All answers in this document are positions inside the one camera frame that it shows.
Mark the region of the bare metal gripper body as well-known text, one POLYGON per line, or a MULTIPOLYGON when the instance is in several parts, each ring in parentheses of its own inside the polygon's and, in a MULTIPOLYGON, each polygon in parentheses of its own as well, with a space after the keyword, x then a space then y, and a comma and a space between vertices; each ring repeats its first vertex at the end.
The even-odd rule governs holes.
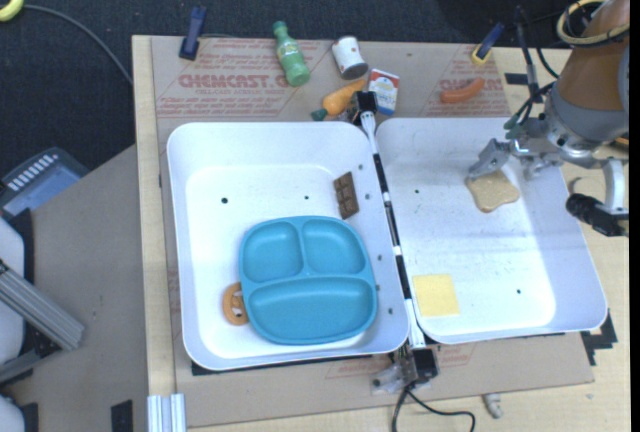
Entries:
POLYGON ((583 139, 551 112, 518 122, 511 129, 512 155, 520 160, 527 155, 556 153, 563 163, 579 167, 602 167, 595 153, 600 144, 583 139))

